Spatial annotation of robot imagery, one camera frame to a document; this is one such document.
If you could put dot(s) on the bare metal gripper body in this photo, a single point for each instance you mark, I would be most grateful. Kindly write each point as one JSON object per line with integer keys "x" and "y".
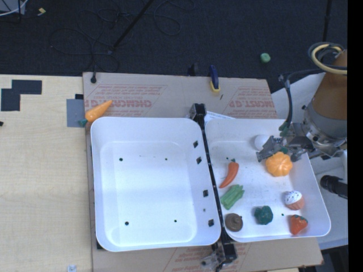
{"x": 317, "y": 140}

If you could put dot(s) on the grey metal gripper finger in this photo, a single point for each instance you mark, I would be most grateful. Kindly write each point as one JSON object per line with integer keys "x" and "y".
{"x": 297, "y": 154}
{"x": 268, "y": 149}

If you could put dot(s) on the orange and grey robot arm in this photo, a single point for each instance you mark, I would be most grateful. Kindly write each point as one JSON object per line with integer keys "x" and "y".
{"x": 331, "y": 95}

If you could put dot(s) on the white egg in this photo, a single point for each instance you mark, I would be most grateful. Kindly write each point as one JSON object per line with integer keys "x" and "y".
{"x": 260, "y": 142}

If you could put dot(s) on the orange pumpkin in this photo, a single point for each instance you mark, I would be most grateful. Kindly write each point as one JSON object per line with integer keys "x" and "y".
{"x": 279, "y": 165}

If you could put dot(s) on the white plastic tray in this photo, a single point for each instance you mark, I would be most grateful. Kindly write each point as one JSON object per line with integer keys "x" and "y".
{"x": 147, "y": 191}
{"x": 261, "y": 186}

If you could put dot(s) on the orange chili pepper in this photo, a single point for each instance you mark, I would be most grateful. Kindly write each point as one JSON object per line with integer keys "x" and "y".
{"x": 232, "y": 171}

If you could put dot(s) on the white and pink cupcake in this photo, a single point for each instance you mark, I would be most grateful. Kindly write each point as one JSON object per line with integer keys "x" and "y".
{"x": 294, "y": 200}

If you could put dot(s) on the white paper label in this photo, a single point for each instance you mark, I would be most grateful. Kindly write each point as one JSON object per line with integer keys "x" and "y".
{"x": 219, "y": 115}

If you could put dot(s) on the thin black and white rod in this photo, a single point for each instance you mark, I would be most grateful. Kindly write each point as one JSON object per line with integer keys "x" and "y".
{"x": 211, "y": 169}

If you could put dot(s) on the green asparagus bundle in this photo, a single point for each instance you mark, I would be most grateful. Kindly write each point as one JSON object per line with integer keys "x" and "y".
{"x": 232, "y": 197}

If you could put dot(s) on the dark green broccoli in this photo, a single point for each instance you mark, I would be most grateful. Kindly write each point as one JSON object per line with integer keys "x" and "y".
{"x": 263, "y": 215}

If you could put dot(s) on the orange-red strawberry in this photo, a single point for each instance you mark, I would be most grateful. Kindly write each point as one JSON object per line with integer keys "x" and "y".
{"x": 297, "y": 225}

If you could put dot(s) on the brown doughnut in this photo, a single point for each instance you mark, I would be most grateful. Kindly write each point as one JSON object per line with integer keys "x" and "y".
{"x": 233, "y": 222}

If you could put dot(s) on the small green cylinder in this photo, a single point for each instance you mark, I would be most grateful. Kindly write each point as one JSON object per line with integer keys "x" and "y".
{"x": 265, "y": 57}

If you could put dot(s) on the brown cardboard board red print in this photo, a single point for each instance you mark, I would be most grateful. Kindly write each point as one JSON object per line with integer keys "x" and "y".
{"x": 127, "y": 95}

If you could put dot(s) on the orange carrot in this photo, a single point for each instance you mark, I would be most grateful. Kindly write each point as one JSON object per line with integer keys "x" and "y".
{"x": 97, "y": 111}

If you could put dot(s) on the black cylinder on white bracket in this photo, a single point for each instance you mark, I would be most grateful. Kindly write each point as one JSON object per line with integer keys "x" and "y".
{"x": 334, "y": 185}

